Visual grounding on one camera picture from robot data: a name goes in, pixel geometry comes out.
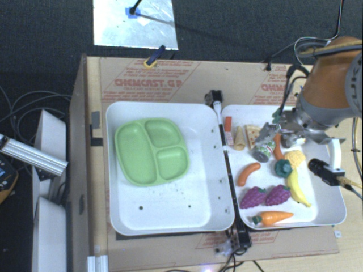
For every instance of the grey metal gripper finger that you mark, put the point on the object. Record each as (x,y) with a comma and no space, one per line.
(290,141)
(266,132)

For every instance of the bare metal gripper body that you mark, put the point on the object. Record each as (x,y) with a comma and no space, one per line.
(304,127)

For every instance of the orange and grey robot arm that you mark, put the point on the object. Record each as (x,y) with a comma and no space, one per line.
(326,81)

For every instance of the orange sausage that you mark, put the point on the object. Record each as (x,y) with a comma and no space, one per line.
(278,149)
(248,173)

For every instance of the yellow pizza slice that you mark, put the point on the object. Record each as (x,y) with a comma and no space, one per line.
(251,133)

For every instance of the yellow corn cob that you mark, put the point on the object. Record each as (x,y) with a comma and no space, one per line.
(296,158)

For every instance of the green and white can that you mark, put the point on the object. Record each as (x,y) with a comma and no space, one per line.
(263,151)

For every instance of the tan ice cream cone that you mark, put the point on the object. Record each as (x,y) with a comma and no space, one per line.
(240,140)

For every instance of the green broccoli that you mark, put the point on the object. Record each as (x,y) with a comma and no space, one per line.
(282,168)

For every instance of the orange and white packet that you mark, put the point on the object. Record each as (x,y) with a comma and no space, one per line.
(228,123)

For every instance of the yellow banana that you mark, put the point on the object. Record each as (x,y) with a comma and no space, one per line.
(296,187)

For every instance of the purple grapes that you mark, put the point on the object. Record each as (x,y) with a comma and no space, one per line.
(278,195)
(252,198)

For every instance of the thin black and white rod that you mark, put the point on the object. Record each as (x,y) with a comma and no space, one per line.
(231,177)

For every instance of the white plastic tray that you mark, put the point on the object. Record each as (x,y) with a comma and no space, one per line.
(170,208)
(323,208)

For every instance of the orange carrot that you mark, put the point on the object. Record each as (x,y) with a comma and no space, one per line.
(276,217)

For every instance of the brown cardboard board red print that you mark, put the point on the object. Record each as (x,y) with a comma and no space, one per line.
(158,84)

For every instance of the green divided plate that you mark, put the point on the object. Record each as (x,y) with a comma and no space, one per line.
(141,152)

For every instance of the black cylinder on white bracket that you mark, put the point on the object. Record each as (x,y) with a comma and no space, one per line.
(323,171)

